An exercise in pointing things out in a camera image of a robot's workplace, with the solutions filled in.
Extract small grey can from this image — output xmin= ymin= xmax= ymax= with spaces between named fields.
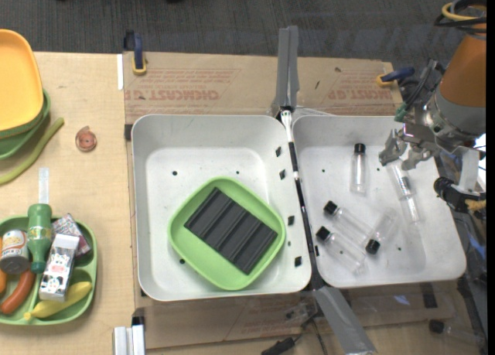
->
xmin=0 ymin=229 xmax=31 ymax=275

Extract orange plate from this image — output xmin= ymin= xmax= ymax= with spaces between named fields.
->
xmin=0 ymin=28 xmax=45 ymax=133

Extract red and white packet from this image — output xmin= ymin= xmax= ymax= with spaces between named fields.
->
xmin=52 ymin=213 xmax=92 ymax=258

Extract thin black and white rod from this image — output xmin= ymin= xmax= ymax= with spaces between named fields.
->
xmin=278 ymin=110 xmax=323 ymax=289

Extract black ribbed rack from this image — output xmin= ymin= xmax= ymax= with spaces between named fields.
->
xmin=183 ymin=186 xmax=279 ymax=276

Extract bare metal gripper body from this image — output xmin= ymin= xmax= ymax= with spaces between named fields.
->
xmin=400 ymin=104 xmax=465 ymax=153

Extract pink doughnut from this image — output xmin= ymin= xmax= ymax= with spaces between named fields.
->
xmin=74 ymin=125 xmax=97 ymax=152

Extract long green bean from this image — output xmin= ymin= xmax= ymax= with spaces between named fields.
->
xmin=0 ymin=116 xmax=66 ymax=186

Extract clear plastic syringe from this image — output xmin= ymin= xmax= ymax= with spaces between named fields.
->
xmin=386 ymin=162 xmax=422 ymax=225

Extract black block with wires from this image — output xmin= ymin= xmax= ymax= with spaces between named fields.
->
xmin=261 ymin=336 xmax=297 ymax=355

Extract green divided plate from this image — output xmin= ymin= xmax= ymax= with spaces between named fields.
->
xmin=0 ymin=214 xmax=97 ymax=326

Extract white plastic tray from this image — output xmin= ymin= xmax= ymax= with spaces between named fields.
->
xmin=290 ymin=114 xmax=468 ymax=289
xmin=130 ymin=113 xmax=312 ymax=302

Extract yellow banana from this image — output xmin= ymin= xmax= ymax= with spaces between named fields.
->
xmin=23 ymin=280 xmax=93 ymax=322

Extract clear bottle with black cap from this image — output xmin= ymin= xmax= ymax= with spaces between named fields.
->
xmin=364 ymin=208 xmax=399 ymax=256
xmin=323 ymin=200 xmax=373 ymax=247
xmin=350 ymin=143 xmax=368 ymax=195
xmin=428 ymin=319 xmax=484 ymax=343
xmin=315 ymin=225 xmax=367 ymax=274

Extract white milk carton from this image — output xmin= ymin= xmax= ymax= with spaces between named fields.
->
xmin=38 ymin=233 xmax=81 ymax=303

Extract brown cardboard board red print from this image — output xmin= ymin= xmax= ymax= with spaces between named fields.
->
xmin=122 ymin=50 xmax=457 ymax=350

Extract red sausage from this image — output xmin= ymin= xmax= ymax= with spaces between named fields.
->
xmin=0 ymin=268 xmax=36 ymax=316

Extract black cylinder on white bracket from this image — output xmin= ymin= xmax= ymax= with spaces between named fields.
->
xmin=433 ymin=145 xmax=487 ymax=213

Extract green bottle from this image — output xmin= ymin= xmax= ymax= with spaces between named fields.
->
xmin=26 ymin=203 xmax=53 ymax=274

